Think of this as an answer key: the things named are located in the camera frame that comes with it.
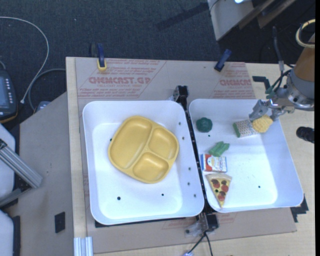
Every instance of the green ball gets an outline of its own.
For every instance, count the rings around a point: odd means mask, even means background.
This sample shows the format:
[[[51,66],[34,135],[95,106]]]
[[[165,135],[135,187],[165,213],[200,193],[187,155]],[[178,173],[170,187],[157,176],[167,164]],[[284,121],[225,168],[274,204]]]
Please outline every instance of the green ball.
[[[196,124],[196,128],[201,133],[207,133],[211,131],[213,126],[212,121],[206,117],[200,118],[199,120],[196,121],[195,124]]]

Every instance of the white cable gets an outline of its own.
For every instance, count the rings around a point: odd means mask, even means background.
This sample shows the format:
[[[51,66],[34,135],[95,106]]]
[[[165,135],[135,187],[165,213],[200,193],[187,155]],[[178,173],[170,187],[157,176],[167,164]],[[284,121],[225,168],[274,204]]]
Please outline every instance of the white cable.
[[[314,43],[305,43],[302,42],[300,39],[300,32],[308,25],[310,25],[311,23],[315,23],[316,19],[311,19],[308,20],[307,22],[303,23],[301,27],[299,27],[299,29],[296,31],[295,33],[295,40],[298,43],[298,45],[305,47],[305,48],[315,48],[316,45]]]
[[[31,83],[29,84],[28,88],[26,89],[26,92],[25,92],[22,100],[20,101],[20,103],[25,104],[25,99],[26,99],[26,96],[27,96],[27,94],[28,94],[28,91],[29,91],[30,87],[32,86],[32,84],[34,83],[34,81],[37,79],[37,76],[39,75],[39,73],[40,73],[41,70],[44,68],[44,66],[45,66],[45,64],[46,64],[46,62],[47,62],[47,59],[48,59],[48,56],[49,56],[49,42],[48,42],[48,39],[47,39],[45,33],[43,33],[42,30],[41,30],[38,26],[36,26],[35,24],[31,23],[30,21],[27,21],[27,20],[24,20],[24,19],[21,19],[21,18],[5,17],[5,16],[0,16],[0,19],[15,20],[15,21],[20,21],[20,22],[25,22],[25,23],[30,24],[30,25],[34,26],[34,27],[43,35],[43,37],[44,37],[44,39],[45,39],[45,42],[46,42],[46,49],[47,49],[47,51],[46,51],[46,57],[45,57],[45,59],[44,59],[44,62],[43,62],[43,64],[42,64],[41,68],[39,69],[39,71],[36,73],[36,75],[35,75],[34,78],[32,79]]]

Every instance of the black device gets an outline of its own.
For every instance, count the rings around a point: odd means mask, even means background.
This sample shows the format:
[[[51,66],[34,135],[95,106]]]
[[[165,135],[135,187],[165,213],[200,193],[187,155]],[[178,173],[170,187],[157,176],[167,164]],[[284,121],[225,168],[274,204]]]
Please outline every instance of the black device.
[[[0,123],[15,118],[18,114],[18,102],[15,88],[7,71],[0,70]]]

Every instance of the small box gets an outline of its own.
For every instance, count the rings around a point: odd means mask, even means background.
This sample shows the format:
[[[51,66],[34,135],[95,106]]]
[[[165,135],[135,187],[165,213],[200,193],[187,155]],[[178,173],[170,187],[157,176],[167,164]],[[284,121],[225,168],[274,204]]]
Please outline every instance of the small box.
[[[227,158],[225,156],[202,154],[200,156],[200,165],[203,172],[227,172]]]

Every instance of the white tray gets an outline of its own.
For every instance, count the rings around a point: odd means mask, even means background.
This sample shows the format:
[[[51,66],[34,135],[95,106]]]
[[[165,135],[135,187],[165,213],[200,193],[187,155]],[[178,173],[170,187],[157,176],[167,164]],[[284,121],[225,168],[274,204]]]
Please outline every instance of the white tray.
[[[238,138],[233,123],[249,119],[255,99],[196,99],[189,112],[199,155],[219,141],[229,143],[223,154],[227,174],[232,182],[223,208],[220,208],[203,172],[204,186],[210,206],[221,213],[258,209],[294,207],[304,194],[281,124],[274,122],[263,134]],[[197,131],[196,121],[212,120],[208,133]]]
[[[146,184],[117,170],[108,146],[122,122],[140,115],[178,139],[179,153],[168,175]],[[93,101],[82,112],[90,209],[96,221],[116,225],[198,215],[204,207],[196,158],[183,108],[176,102]]]

